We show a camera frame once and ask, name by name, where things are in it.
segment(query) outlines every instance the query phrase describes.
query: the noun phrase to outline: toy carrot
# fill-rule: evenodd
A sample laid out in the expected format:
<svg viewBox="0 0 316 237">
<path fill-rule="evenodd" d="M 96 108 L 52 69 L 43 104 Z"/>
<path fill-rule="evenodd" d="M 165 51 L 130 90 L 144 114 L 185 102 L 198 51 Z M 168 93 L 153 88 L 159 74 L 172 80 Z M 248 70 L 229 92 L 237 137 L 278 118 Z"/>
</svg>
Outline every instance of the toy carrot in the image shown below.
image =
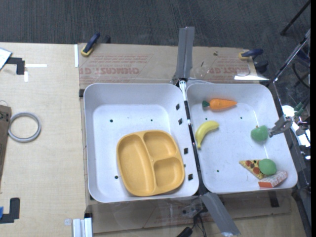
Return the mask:
<svg viewBox="0 0 316 237">
<path fill-rule="evenodd" d="M 213 110 L 221 110 L 225 109 L 231 106 L 236 105 L 237 102 L 233 100 L 227 100 L 227 99 L 220 99 L 220 98 L 214 98 L 209 102 L 203 101 L 202 106 L 203 107 L 210 107 Z"/>
</svg>

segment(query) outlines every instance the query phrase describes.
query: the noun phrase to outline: wooden table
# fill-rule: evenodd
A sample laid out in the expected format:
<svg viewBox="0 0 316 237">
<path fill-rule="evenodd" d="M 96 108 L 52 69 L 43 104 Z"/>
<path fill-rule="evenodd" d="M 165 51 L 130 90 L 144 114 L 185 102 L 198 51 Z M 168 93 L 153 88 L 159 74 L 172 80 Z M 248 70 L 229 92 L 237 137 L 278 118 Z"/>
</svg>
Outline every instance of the wooden table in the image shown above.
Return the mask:
<svg viewBox="0 0 316 237">
<path fill-rule="evenodd" d="M 83 218 L 86 209 L 84 154 L 79 98 L 79 72 L 74 45 L 0 43 L 29 67 L 28 82 L 16 75 L 14 65 L 0 72 L 0 100 L 12 113 L 32 112 L 42 123 L 39 137 L 30 143 L 8 139 L 0 206 L 9 213 L 11 198 L 20 198 L 19 219 L 0 224 L 0 236 L 70 237 L 72 219 Z M 36 130 L 29 118 L 21 118 L 12 130 L 28 136 Z M 294 199 L 288 213 L 235 220 L 243 236 L 304 236 Z M 222 236 L 214 222 L 205 223 L 208 236 Z M 176 236 L 185 226 L 130 230 L 98 236 Z M 202 236 L 195 227 L 192 236 Z"/>
</svg>

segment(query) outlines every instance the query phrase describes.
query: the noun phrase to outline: pizza slice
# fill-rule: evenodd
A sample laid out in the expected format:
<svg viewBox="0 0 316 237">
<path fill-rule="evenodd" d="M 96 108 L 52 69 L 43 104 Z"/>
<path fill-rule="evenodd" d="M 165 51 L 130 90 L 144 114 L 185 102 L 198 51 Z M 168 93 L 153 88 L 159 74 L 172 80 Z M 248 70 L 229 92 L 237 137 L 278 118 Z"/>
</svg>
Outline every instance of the pizza slice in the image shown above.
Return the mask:
<svg viewBox="0 0 316 237">
<path fill-rule="evenodd" d="M 263 173 L 260 172 L 259 169 L 259 161 L 260 160 L 240 160 L 239 163 L 249 170 L 255 177 L 259 180 L 265 177 Z"/>
</svg>

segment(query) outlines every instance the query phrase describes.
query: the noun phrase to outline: yellow divided plate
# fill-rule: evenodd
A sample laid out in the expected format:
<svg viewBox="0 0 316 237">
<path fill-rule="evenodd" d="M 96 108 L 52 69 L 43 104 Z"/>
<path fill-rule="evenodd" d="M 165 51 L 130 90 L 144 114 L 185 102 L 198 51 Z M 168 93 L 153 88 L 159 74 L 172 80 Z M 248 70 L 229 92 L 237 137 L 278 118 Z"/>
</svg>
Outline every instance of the yellow divided plate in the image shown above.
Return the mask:
<svg viewBox="0 0 316 237">
<path fill-rule="evenodd" d="M 177 144 L 161 130 L 135 132 L 117 145 L 118 168 L 126 189 L 145 197 L 178 188 L 184 180 L 184 166 Z"/>
</svg>

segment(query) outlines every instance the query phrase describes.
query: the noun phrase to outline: yellow banana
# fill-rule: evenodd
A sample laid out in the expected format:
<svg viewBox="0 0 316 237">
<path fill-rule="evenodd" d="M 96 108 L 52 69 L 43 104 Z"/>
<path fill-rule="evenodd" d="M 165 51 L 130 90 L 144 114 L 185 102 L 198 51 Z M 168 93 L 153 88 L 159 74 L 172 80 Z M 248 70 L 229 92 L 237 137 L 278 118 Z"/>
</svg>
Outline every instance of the yellow banana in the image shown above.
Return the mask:
<svg viewBox="0 0 316 237">
<path fill-rule="evenodd" d="M 210 120 L 204 122 L 202 125 L 199 126 L 199 128 L 196 131 L 196 141 L 197 141 L 197 148 L 201 148 L 201 142 L 205 135 L 212 131 L 215 130 L 219 127 L 219 123 L 216 121 Z"/>
</svg>

